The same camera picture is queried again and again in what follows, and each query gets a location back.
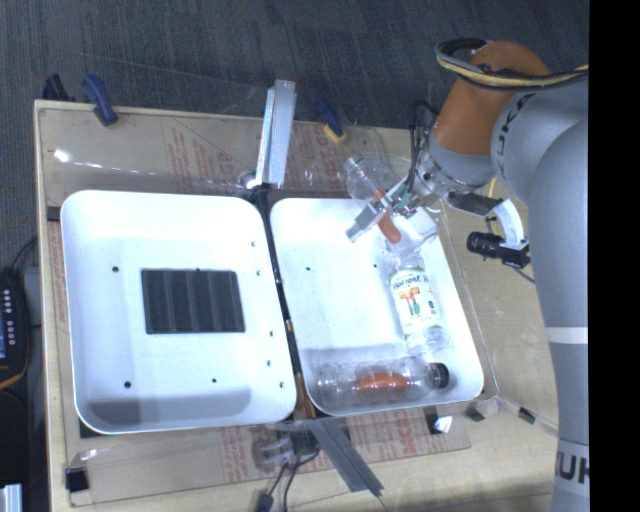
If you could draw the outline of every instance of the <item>plastic bottle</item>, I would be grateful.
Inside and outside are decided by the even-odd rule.
[[[407,350],[411,355],[424,356],[447,347],[449,335],[420,254],[422,239],[412,237],[398,224],[397,236],[385,238],[388,255],[382,270],[389,281]]]
[[[326,408],[414,402],[449,384],[443,363],[402,357],[375,363],[325,363],[316,373],[317,395]]]

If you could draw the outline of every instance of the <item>bottle cap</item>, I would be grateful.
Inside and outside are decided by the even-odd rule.
[[[434,389],[446,388],[449,385],[449,368],[444,363],[430,363],[429,378]]]

